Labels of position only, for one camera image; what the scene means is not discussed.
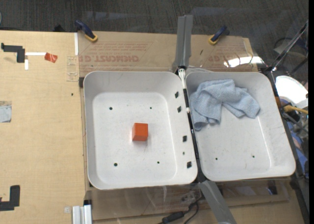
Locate white plastic tray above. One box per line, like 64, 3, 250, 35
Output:
82, 70, 199, 191
185, 71, 297, 183

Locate brown cardboard board red print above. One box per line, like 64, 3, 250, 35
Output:
77, 30, 290, 221

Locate orange cube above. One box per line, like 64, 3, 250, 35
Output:
131, 122, 149, 142

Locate light blue towel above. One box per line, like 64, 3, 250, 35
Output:
189, 79, 261, 132

